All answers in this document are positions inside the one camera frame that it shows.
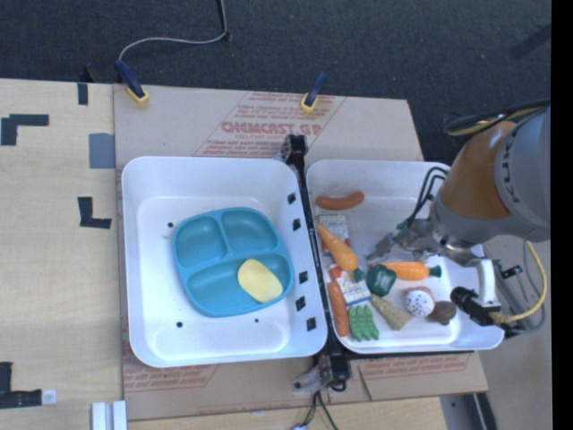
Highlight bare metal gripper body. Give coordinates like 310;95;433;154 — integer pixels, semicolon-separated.
393;219;485;268

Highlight green toy pepper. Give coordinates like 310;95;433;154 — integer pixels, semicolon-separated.
365;263;398;298

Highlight orange toy carrot green stem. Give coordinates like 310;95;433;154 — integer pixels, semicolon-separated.
380;260;443;282

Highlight white carton with blue print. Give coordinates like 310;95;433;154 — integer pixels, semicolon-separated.
328;264;373;309

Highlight white and orange small carton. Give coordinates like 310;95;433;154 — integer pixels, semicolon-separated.
316;213;352;260

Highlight white plastic tray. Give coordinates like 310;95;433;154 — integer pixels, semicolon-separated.
304;159;507;356
120;155;329;369

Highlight orange toy sausage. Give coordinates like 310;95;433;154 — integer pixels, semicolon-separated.
326;279;352;339
314;190;366;211

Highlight yellow toy waffle cone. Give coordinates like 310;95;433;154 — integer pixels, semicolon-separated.
370;293;414;332

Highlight white sprinkled toy cupcake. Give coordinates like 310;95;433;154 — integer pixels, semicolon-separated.
403;286;437;319

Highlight thin black and white rod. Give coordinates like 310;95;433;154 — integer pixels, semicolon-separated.
293;152;342;358

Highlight green toy pea pods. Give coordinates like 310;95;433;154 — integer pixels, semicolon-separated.
346;304;381;343

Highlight brown toy mushroom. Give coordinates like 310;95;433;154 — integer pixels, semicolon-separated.
428;300;458;327

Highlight yellow toy potato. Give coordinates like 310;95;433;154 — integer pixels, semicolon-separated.
236;258;285;305

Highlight blue divided plate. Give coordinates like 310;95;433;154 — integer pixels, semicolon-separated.
171;206;295;319

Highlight brown cardboard board red print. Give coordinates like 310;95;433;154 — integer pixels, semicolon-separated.
112;82;490;421

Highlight black cylinder on white bracket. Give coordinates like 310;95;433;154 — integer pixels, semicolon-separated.
449;258;506;329

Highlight black block with thin wires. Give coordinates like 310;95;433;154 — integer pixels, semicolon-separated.
278;133;310;167
312;350;353;392

